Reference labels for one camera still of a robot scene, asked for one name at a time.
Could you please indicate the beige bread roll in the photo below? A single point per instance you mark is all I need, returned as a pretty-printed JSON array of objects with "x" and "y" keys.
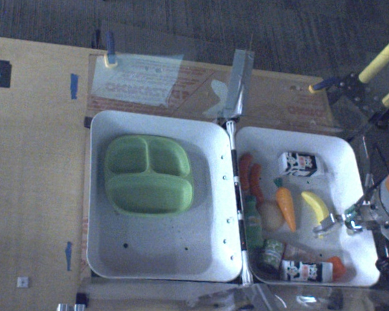
[{"x": 270, "y": 215}]

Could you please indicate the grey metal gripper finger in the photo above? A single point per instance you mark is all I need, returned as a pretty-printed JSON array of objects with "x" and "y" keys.
[
  {"x": 321, "y": 228},
  {"x": 333, "y": 218}
]

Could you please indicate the orange carrot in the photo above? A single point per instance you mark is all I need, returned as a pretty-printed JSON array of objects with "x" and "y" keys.
[{"x": 287, "y": 204}]

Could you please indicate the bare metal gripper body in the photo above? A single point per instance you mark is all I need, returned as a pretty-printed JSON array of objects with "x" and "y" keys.
[{"x": 370, "y": 221}]

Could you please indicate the green divided plate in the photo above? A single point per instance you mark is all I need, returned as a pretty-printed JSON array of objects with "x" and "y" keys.
[{"x": 147, "y": 191}]

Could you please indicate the black cylinder on white bracket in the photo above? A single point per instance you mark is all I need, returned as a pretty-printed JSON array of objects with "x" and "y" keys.
[{"x": 387, "y": 271}]

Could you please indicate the green bottle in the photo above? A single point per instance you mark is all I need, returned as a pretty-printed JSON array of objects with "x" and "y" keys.
[{"x": 253, "y": 225}]

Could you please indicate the pale pink packet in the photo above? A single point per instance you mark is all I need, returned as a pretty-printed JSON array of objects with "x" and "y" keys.
[{"x": 300, "y": 254}]

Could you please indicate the white plastic tray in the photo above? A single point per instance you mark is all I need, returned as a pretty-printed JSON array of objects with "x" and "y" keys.
[
  {"x": 171, "y": 245},
  {"x": 346, "y": 160}
]

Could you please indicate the green can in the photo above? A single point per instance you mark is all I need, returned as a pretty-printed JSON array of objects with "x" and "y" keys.
[{"x": 272, "y": 254}]

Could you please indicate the orange round toy food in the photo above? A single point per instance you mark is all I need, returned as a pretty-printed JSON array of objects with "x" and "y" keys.
[{"x": 338, "y": 268}]

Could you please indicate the yellow banana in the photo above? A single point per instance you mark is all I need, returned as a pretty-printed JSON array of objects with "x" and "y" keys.
[{"x": 317, "y": 205}]

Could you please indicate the red sausage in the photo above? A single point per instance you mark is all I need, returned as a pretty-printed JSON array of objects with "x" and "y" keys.
[
  {"x": 256, "y": 183},
  {"x": 245, "y": 170}
]

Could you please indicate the thin black and white rod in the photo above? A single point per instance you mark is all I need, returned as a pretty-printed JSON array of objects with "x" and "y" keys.
[{"x": 234, "y": 162}]

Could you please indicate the brown cardboard board red print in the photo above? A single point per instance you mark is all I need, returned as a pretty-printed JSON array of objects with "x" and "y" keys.
[{"x": 272, "y": 101}]

